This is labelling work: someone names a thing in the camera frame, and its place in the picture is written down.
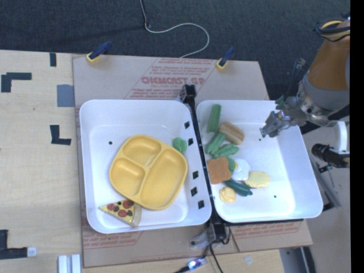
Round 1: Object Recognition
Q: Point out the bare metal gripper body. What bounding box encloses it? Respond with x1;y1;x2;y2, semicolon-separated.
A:
280;92;333;127

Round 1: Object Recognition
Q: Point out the toy hot dog bun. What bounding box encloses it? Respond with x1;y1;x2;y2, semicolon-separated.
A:
218;121;246;146

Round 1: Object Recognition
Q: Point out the white plastic tray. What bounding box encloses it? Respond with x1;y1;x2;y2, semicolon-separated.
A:
78;98;213;234
196;99;324;224

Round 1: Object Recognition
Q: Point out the green toy pea pod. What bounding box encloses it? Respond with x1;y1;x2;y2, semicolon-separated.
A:
204;132;228;155
212;143;240;160

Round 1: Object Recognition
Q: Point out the green toy celery stick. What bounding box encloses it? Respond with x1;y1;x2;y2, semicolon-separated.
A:
206;104;222;134

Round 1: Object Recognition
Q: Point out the white toy fried egg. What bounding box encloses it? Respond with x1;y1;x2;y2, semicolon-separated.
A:
231;158;251;182

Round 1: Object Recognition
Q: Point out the pale yellow toy biscuit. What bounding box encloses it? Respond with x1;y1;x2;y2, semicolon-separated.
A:
244;170;271;189

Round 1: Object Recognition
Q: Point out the brown toy toast slice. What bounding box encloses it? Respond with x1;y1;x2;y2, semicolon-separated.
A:
206;156;232;185

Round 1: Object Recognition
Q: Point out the dark green toy cucumber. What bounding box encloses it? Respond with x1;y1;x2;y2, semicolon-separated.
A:
224;179;254;197

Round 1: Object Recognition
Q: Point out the thin black rod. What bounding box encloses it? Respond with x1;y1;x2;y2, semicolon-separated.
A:
187;101;221;227

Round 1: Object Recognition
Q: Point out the yellow toy pasta lump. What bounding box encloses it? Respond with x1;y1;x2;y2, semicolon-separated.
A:
218;186;237;204

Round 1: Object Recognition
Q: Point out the yellow divided plate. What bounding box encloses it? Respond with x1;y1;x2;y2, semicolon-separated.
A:
108;134;189;211

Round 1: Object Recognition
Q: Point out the brown cardboard board, red print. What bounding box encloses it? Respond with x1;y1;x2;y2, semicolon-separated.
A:
72;54;314;268

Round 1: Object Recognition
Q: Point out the toy pizza slice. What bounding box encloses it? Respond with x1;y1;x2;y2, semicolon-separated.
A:
98;198;143;228

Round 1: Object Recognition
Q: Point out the black cylinder on white bracket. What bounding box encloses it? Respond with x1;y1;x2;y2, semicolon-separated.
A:
311;121;351;169

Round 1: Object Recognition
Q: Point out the black block with thin wires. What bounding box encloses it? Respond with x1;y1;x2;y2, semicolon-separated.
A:
210;222;229;242
181;84;198;104

